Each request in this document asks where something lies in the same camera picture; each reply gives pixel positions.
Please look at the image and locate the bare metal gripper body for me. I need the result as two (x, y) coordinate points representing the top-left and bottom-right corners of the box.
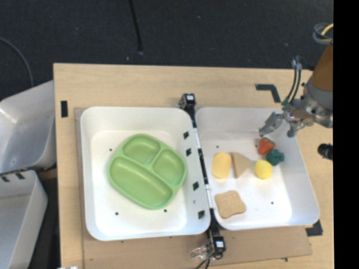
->
(283, 98), (334, 128)

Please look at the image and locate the red toy strawberry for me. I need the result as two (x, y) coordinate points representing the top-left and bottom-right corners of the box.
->
(257, 137), (276, 156)

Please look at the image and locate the green toy broccoli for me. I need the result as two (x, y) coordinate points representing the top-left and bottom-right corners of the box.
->
(265, 149), (286, 167)

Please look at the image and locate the yellow toy lemon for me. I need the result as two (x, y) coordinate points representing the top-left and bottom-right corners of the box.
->
(254, 159), (274, 180)

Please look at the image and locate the tan triangular toy sandwich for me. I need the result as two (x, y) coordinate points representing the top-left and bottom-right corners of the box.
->
(230, 151), (252, 179)

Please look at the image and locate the yellow oval toy food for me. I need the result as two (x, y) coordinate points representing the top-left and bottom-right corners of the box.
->
(211, 152), (233, 179)

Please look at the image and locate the thin black and white rod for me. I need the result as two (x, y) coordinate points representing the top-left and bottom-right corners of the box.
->
(187, 105), (219, 236)

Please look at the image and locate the white plastic tray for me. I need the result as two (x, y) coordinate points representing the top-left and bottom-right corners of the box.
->
(195, 106), (321, 231)
(80, 106), (212, 242)

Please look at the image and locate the brown toy bread slice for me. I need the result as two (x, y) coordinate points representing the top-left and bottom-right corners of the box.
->
(214, 190), (247, 219)

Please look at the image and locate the green divided plate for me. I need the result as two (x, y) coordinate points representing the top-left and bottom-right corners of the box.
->
(107, 133), (188, 210)

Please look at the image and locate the black block with thin wires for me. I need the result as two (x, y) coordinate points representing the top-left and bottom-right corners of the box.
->
(179, 93), (197, 109)
(211, 235), (227, 253)

